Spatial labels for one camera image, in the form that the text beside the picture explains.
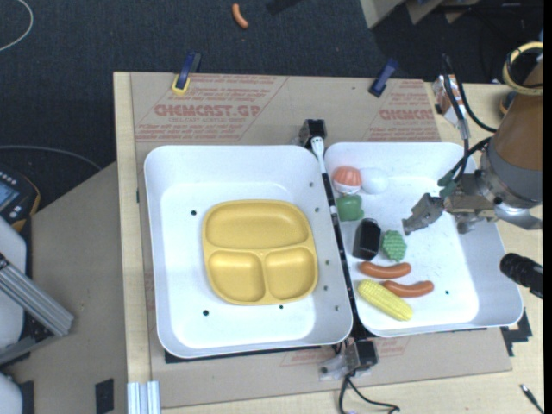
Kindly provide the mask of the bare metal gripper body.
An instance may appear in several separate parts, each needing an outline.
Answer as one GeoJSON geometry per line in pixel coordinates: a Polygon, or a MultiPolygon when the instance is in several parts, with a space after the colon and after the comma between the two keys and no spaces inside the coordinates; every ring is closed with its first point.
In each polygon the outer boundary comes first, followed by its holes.
{"type": "Polygon", "coordinates": [[[474,213],[480,221],[504,221],[526,230],[543,228],[542,219],[530,213],[540,202],[515,192],[491,170],[476,170],[451,180],[442,188],[442,200],[444,209],[454,216],[474,213]]]}

